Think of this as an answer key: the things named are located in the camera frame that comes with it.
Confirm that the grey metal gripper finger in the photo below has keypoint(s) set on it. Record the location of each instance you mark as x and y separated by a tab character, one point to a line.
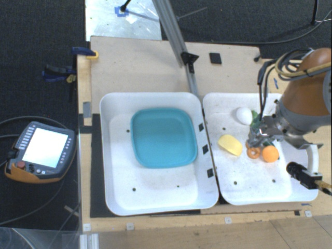
251	138
260	140

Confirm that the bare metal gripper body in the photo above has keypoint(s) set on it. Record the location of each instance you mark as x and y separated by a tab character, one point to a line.
272	128

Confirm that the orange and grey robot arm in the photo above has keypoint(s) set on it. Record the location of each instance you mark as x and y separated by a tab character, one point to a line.
308	97

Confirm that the orange doughnut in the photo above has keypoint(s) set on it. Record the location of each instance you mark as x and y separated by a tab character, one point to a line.
249	153

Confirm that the orange fruit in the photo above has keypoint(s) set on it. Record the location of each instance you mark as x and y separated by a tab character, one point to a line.
270	154

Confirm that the green broccoli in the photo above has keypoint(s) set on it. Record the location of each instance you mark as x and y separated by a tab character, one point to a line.
255	119

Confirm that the white egg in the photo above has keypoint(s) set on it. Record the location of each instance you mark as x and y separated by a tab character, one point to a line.
244	115

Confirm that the white plastic tray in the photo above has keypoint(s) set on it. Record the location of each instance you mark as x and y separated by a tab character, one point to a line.
249	180
122	165

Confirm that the teal plate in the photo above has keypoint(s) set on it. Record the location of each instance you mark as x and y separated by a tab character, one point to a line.
163	139

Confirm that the black square block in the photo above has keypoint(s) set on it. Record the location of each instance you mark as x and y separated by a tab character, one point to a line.
215	58

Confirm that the pale wood board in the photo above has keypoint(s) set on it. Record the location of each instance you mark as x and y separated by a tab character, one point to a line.
145	69

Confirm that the black cylinder on white bracket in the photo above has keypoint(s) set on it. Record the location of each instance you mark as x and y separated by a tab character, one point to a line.
302	174

